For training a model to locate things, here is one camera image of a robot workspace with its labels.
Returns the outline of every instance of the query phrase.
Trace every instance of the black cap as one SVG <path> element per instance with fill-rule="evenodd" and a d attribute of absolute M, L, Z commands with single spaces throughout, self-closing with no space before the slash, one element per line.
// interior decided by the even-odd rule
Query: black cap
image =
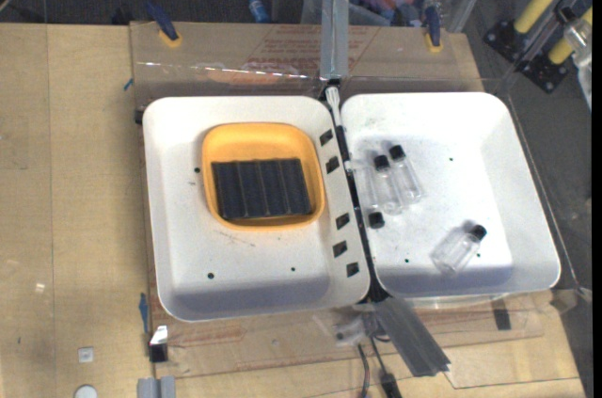
<path fill-rule="evenodd" d="M 482 241 L 485 235 L 487 234 L 487 229 L 477 224 L 474 228 L 470 230 L 470 233 L 475 236 L 479 241 Z"/>
<path fill-rule="evenodd" d="M 400 146 L 399 144 L 391 147 L 388 150 L 388 153 L 391 155 L 391 159 L 393 159 L 394 161 L 399 161 L 399 160 L 405 158 L 404 148 L 402 146 Z"/>
<path fill-rule="evenodd" d="M 373 229 L 380 229 L 385 226 L 385 219 L 382 213 L 375 212 L 368 215 L 368 223 Z"/>
<path fill-rule="evenodd" d="M 376 170 L 383 170 L 385 168 L 390 168 L 391 164 L 388 162 L 386 155 L 377 155 L 374 157 L 374 166 Z"/>

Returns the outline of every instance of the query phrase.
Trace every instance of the wooden surface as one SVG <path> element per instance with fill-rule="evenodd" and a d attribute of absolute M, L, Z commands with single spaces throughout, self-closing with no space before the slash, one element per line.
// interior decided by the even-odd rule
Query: wooden surface
<path fill-rule="evenodd" d="M 464 36 L 453 41 L 471 56 Z M 153 369 L 138 310 L 149 276 L 128 29 L 2 24 L 0 49 L 0 396 L 70 397 L 88 383 L 135 397 Z M 403 379 L 404 397 L 583 396 L 558 313 L 536 298 L 539 336 L 446 348 L 451 371 Z M 89 346 L 93 361 L 78 362 Z M 177 396 L 346 398 L 362 375 L 357 358 L 338 359 L 182 378 Z"/>

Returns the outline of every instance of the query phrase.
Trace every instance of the white tray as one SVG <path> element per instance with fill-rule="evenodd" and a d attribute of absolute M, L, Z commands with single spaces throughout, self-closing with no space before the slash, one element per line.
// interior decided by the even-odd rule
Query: white tray
<path fill-rule="evenodd" d="M 506 106 L 481 92 L 356 95 L 341 110 L 350 153 L 403 145 L 425 197 L 367 229 L 376 275 L 392 295 L 442 297 L 544 290 L 560 263 Z M 466 221 L 484 225 L 479 256 L 455 279 L 430 252 Z"/>
<path fill-rule="evenodd" d="M 200 149 L 216 125 L 289 123 L 305 132 L 318 154 L 326 207 L 305 228 L 233 231 L 212 217 L 205 201 Z M 292 310 L 337 308 L 360 300 L 370 276 L 330 114 L 308 97 L 174 97 L 152 103 L 143 129 L 158 294 L 184 321 Z M 349 223 L 337 229 L 336 218 Z M 346 243 L 334 256 L 333 246 Z"/>

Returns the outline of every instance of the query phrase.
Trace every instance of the wooden table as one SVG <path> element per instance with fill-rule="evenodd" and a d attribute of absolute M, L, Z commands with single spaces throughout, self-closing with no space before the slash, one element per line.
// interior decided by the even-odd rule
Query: wooden table
<path fill-rule="evenodd" d="M 452 70 L 478 78 L 465 36 L 445 41 Z M 156 372 L 138 309 L 149 273 L 135 96 L 124 90 L 130 52 L 127 27 L 0 25 L 2 398 L 70 397 L 83 384 L 101 397 L 135 397 L 137 379 Z M 412 62 L 418 74 L 432 68 Z M 584 396 L 549 294 L 532 299 L 540 336 L 446 347 L 451 372 L 403 379 L 404 397 Z M 93 360 L 79 362 L 86 347 Z M 407 375 L 399 357 L 386 363 Z M 341 390 L 359 388 L 362 376 L 358 358 L 338 359 L 182 378 L 177 396 L 353 397 Z M 384 394 L 373 387 L 371 396 Z"/>

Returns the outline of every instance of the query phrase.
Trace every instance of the blue bottle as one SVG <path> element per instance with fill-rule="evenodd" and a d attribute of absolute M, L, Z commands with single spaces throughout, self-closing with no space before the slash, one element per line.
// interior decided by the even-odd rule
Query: blue bottle
<path fill-rule="evenodd" d="M 258 24 L 269 24 L 271 22 L 270 15 L 263 6 L 261 0 L 248 0 L 248 3 L 248 9 L 251 10 L 253 17 L 255 18 L 255 22 Z"/>

